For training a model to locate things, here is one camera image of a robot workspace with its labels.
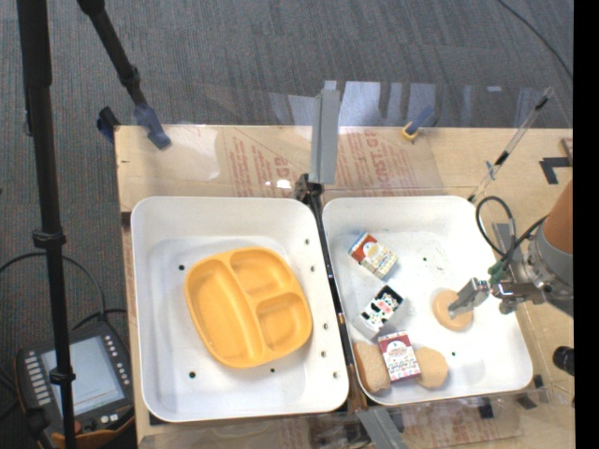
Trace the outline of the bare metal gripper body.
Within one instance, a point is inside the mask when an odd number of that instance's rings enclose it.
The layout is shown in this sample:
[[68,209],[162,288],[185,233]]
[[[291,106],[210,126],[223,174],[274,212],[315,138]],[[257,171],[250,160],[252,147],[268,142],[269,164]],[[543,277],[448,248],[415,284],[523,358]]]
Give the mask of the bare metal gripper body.
[[508,314],[520,303],[548,303],[568,316],[574,315],[573,256],[542,255],[528,251],[508,268],[502,261],[489,268],[490,293],[501,300],[500,312]]

